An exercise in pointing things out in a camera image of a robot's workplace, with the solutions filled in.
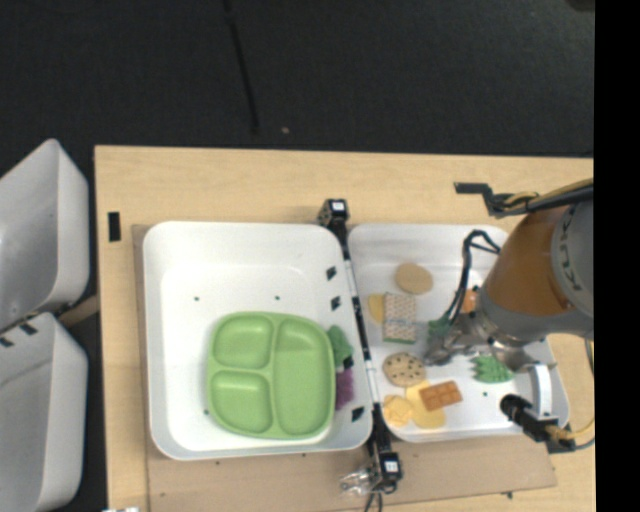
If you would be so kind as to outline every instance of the green divided plate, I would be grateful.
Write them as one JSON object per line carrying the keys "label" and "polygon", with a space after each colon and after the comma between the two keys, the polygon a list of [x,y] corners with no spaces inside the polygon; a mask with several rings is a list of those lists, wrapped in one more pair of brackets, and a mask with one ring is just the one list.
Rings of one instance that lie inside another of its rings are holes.
{"label": "green divided plate", "polygon": [[327,333],[306,318],[234,313],[216,326],[207,400],[216,421],[253,437],[302,439],[331,422],[336,381]]}

